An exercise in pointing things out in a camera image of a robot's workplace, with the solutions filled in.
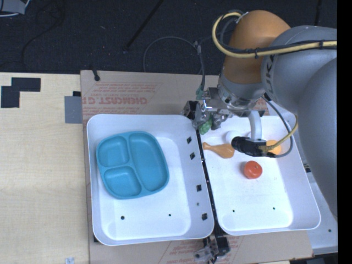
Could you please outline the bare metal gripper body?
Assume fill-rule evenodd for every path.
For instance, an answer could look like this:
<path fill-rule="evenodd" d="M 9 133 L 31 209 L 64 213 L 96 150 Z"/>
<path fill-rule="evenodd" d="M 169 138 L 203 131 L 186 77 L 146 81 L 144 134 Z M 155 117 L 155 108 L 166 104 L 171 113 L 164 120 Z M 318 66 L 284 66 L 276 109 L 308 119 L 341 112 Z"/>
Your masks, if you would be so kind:
<path fill-rule="evenodd" d="M 229 93 L 223 87 L 209 87 L 206 91 L 206 111 L 224 115 L 248 117 L 252 112 L 259 116 L 265 114 L 264 109 L 255 109 L 255 101 L 246 100 Z"/>

